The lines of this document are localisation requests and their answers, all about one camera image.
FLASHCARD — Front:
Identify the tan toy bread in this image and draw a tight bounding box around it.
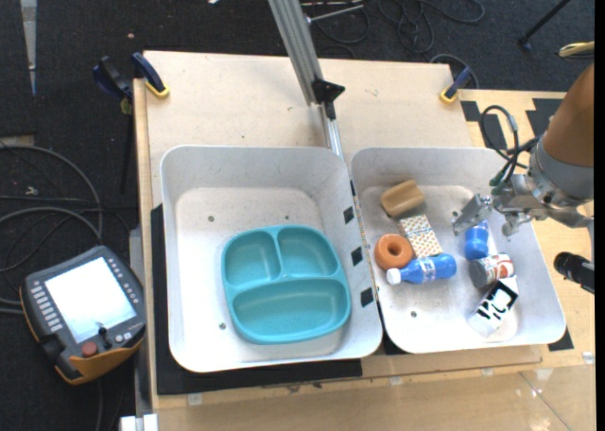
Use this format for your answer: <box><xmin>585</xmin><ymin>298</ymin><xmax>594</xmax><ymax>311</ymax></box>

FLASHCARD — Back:
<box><xmin>380</xmin><ymin>179</ymin><xmax>426</xmax><ymax>218</ymax></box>

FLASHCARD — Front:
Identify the orange doughnut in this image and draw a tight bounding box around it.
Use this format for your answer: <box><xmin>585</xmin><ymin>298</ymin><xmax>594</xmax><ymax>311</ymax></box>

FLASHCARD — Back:
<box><xmin>373</xmin><ymin>233</ymin><xmax>415</xmax><ymax>271</ymax></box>

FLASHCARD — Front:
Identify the blue bottle with white cap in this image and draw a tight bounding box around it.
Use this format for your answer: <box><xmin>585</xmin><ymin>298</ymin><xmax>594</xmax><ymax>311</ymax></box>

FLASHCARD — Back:
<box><xmin>386</xmin><ymin>252</ymin><xmax>458</xmax><ymax>286</ymax></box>

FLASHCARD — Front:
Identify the white orange patterned carton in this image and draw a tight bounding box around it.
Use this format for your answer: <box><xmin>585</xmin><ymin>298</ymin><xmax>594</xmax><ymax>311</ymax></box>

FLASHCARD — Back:
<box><xmin>396</xmin><ymin>213</ymin><xmax>445</xmax><ymax>260</ymax></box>

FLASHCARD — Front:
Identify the grey can with red label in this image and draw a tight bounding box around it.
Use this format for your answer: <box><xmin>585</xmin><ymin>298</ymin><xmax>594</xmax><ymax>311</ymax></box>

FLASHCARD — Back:
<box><xmin>468</xmin><ymin>252</ymin><xmax>515</xmax><ymax>290</ymax></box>

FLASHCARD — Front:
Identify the white plastic tray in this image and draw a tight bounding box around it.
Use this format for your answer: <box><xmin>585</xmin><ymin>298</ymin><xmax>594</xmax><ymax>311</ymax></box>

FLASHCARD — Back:
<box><xmin>159</xmin><ymin>144</ymin><xmax>385</xmax><ymax>374</ymax></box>
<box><xmin>349</xmin><ymin>146</ymin><xmax>568</xmax><ymax>355</ymax></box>

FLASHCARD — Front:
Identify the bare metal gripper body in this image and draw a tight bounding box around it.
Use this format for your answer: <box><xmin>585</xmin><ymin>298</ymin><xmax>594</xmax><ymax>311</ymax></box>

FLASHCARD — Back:
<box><xmin>491</xmin><ymin>173</ymin><xmax>595</xmax><ymax>231</ymax></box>

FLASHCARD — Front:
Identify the black and white carton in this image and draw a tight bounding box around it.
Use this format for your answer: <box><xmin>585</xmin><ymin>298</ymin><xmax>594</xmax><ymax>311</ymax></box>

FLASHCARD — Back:
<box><xmin>466</xmin><ymin>275</ymin><xmax>521</xmax><ymax>338</ymax></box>

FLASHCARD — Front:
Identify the blue divided plate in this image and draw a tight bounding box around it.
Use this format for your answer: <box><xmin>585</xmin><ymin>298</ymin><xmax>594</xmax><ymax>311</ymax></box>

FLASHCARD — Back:
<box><xmin>220</xmin><ymin>224</ymin><xmax>353</xmax><ymax>346</ymax></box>

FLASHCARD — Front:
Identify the pale wood board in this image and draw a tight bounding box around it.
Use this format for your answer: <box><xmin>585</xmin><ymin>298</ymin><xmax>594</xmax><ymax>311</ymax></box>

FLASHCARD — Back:
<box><xmin>141</xmin><ymin>49</ymin><xmax>544</xmax><ymax>411</ymax></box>

